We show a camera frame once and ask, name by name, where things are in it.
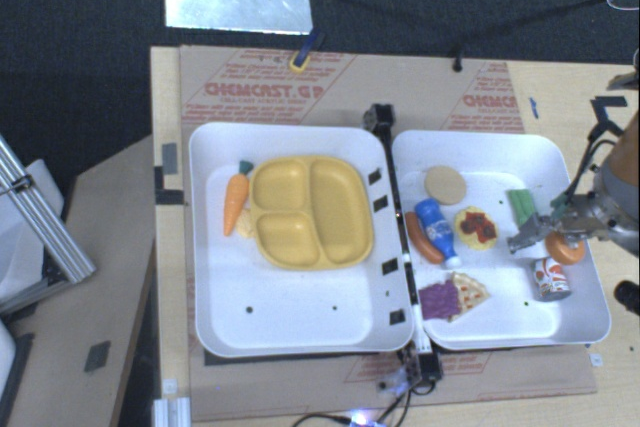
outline hot dog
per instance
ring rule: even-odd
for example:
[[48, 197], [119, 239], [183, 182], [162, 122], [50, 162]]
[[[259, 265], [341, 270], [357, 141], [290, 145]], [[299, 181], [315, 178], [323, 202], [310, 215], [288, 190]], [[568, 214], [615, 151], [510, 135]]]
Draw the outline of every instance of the hot dog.
[[415, 212], [405, 212], [404, 224], [409, 234], [409, 239], [419, 251], [431, 263], [442, 263], [443, 254], [431, 243], [420, 227], [420, 221]]

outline bottle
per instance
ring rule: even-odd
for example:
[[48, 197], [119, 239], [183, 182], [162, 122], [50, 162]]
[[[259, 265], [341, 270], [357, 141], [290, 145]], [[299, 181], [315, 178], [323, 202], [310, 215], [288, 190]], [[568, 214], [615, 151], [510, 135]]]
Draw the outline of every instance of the bottle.
[[442, 215], [438, 202], [433, 198], [425, 199], [414, 210], [425, 234], [444, 255], [445, 266], [449, 269], [460, 267], [462, 261], [453, 249], [453, 231]]

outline yellow plate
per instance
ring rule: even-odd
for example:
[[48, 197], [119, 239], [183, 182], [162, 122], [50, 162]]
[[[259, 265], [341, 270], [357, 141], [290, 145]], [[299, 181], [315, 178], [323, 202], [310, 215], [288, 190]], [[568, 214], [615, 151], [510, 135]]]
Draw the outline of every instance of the yellow plate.
[[371, 252], [367, 193], [358, 172], [343, 160], [268, 160], [253, 171], [250, 198], [258, 248], [275, 265], [339, 269]]

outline orange carrot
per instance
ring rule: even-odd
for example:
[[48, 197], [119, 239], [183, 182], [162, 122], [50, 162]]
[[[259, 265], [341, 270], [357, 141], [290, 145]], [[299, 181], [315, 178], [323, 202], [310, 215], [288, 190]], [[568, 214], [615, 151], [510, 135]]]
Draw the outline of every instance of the orange carrot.
[[229, 179], [227, 193], [224, 198], [224, 235], [231, 235], [233, 227], [240, 217], [244, 202], [249, 197], [249, 178], [247, 175], [253, 169], [253, 164], [246, 160], [240, 161], [238, 173]]

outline tin can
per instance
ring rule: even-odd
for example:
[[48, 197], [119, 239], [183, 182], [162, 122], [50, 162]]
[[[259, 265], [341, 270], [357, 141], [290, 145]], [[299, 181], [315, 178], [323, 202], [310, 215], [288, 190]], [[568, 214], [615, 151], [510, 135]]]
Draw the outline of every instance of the tin can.
[[541, 301], [557, 301], [571, 295], [571, 288], [562, 266], [553, 258], [536, 260], [533, 264], [533, 276]]

